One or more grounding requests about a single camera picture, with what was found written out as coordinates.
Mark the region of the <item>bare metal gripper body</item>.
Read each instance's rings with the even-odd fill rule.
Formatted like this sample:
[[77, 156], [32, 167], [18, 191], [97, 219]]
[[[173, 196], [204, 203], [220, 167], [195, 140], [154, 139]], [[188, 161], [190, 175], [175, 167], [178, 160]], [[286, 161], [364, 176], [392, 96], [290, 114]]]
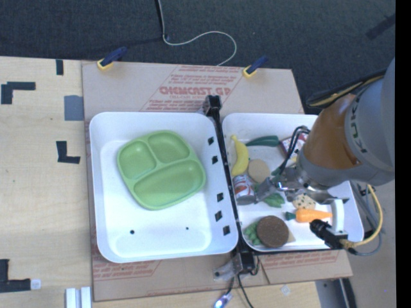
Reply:
[[314, 182], [305, 171], [297, 167], [286, 167], [275, 181], [275, 188], [287, 198], [307, 194], [310, 198], [328, 198], [328, 188]]

